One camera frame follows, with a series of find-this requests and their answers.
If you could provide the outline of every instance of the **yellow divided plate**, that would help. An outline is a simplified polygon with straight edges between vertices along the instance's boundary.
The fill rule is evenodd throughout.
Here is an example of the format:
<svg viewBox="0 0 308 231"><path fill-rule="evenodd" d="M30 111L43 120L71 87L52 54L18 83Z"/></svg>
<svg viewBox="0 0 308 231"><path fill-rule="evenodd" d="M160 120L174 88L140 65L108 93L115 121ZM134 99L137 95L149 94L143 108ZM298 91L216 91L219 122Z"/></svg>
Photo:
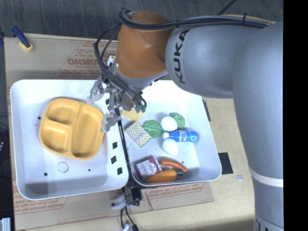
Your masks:
<svg viewBox="0 0 308 231"><path fill-rule="evenodd" d="M56 154L79 160L94 157L102 144L103 114L86 103L58 98L45 110L39 129L43 146Z"/></svg>

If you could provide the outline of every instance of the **cardboard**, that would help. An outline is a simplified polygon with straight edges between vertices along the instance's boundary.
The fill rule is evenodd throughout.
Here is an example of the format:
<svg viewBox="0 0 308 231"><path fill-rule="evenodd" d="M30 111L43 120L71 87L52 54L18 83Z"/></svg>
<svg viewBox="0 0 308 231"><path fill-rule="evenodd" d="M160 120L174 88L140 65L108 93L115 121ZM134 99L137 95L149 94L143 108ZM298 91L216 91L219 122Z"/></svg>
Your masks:
<svg viewBox="0 0 308 231"><path fill-rule="evenodd" d="M18 38L5 38L5 63L10 133L12 134L10 87L21 79L93 79L101 74L90 38L71 38L26 34L33 44L31 51L19 45ZM102 49L106 40L102 40ZM104 61L116 53L113 41ZM109 200L118 197L121 190L75 195L33 201L25 199L16 187L14 145L11 137L13 198L16 230L33 229L120 215L111 210ZM143 189L140 206L131 206L131 213L155 211L185 205L213 202L208 182Z"/></svg>

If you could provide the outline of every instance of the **robotic arm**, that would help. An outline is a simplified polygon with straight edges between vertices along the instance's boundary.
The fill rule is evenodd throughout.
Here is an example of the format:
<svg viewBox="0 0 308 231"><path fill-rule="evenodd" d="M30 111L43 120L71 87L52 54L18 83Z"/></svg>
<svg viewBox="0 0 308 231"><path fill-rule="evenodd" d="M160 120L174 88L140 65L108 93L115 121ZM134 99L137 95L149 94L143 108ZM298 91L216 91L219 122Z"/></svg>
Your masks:
<svg viewBox="0 0 308 231"><path fill-rule="evenodd" d="M166 74L188 92L234 98L254 184L255 230L284 230L283 22L245 15L169 22L153 12L128 10L120 18L114 63L101 66L102 80L94 85L89 100L104 92L114 94L107 118L120 106L145 110L142 89ZM103 128L107 131L112 125Z"/></svg>

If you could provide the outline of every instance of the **blue bottle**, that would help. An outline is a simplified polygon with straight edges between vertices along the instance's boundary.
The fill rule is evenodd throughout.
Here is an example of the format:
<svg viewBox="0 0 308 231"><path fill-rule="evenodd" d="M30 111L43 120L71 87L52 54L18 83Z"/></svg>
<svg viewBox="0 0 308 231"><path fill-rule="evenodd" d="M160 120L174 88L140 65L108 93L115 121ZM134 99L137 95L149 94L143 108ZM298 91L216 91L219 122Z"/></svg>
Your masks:
<svg viewBox="0 0 308 231"><path fill-rule="evenodd" d="M163 139L171 138L176 142L195 142L198 139L198 134L195 131L176 130L174 132L164 132Z"/></svg>

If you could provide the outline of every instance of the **small food box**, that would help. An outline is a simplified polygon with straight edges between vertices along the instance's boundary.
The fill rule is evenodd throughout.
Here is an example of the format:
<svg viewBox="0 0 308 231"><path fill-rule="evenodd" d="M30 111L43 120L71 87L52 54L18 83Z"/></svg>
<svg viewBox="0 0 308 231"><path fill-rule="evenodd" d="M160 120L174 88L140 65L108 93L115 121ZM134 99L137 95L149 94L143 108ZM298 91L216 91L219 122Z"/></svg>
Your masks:
<svg viewBox="0 0 308 231"><path fill-rule="evenodd" d="M172 112L181 114L186 120L183 129L196 131L199 138L193 143L179 143L178 154L170 155L162 149L162 136L139 146L125 133L124 148L117 125L101 133L109 96L106 94L93 107L86 105L93 84L94 80L20 80L12 85L16 181L25 198L39 200L120 189L129 176L124 150L134 180L144 187L210 181L221 175L200 96L181 90L172 81L161 80L143 90L147 109L138 121L122 116L127 129L135 122L142 126L149 120L160 122ZM63 109L69 119L61 117ZM158 163L162 159L175 160L188 171L174 181L146 183L136 169L150 158Z"/></svg>

